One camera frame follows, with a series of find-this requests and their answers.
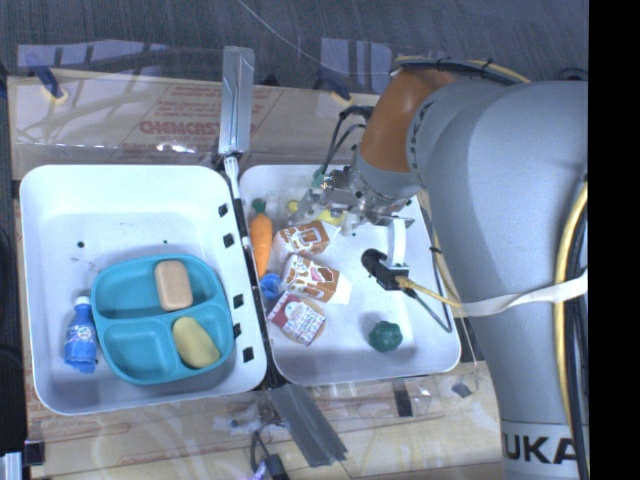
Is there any blue plastic bottle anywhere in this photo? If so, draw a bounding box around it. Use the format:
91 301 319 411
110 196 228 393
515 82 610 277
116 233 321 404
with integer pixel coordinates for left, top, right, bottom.
63 295 100 375

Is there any small blue toy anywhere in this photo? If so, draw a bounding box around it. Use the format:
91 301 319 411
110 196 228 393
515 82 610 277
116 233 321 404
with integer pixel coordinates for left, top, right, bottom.
259 272 284 301

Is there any black cylinder on white bracket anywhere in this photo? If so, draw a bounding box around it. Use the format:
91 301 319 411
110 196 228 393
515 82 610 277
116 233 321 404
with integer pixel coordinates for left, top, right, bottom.
360 217 412 292

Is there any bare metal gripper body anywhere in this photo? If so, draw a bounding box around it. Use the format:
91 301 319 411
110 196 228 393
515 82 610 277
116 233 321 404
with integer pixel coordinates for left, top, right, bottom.
319 165 417 230

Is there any green toy broccoli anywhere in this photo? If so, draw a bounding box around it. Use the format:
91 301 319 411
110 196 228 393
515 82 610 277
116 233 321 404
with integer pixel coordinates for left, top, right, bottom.
368 319 404 354

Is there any orange toy carrot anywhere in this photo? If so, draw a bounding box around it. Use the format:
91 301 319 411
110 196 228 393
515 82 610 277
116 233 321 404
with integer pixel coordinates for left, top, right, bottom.
249 197 275 280

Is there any white and brown carton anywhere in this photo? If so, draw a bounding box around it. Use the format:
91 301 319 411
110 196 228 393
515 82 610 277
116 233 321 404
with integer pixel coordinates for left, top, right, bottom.
281 253 353 305
273 219 332 265

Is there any yellow oval toy food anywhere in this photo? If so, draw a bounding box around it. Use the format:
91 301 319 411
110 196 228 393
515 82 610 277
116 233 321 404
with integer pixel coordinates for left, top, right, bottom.
171 315 222 370

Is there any white plastic tray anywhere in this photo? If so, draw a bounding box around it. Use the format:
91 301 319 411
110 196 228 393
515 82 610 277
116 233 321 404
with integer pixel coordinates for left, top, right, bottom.
18 163 268 416
238 163 462 387

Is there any blue divided plate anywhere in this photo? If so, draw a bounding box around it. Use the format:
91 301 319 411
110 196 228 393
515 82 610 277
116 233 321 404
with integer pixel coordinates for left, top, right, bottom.
90 253 236 386

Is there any white and red carton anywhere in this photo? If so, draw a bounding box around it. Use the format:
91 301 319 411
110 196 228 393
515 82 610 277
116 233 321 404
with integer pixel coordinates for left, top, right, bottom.
266 291 328 348

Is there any brown cardboard board red print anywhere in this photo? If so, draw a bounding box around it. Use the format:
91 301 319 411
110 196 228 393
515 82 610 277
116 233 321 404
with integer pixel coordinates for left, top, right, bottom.
6 67 503 480

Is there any tan toy bread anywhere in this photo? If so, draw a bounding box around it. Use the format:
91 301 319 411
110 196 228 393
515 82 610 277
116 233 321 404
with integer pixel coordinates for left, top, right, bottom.
153 259 195 313

